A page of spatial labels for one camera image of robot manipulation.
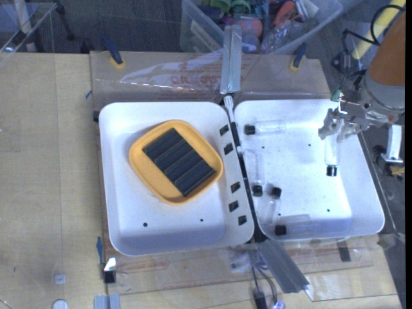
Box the yellow plate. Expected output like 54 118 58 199
128 119 225 206

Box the black block with thin wires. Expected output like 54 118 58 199
252 287 269 309

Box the black ribbed rack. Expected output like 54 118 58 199
142 127 218 197

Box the clear plastic bottle black cap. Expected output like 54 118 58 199
323 134 341 177
274 214 314 237
244 149 265 198
263 186 283 225
243 119 287 136

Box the brown cardboard board red print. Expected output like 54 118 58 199
89 50 403 309

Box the white plastic tray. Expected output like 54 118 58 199
98 100 256 257
232 98 386 242

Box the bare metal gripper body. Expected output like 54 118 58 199
338 95 404 131

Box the black cylinder on white bracket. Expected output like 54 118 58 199
373 124 405 180

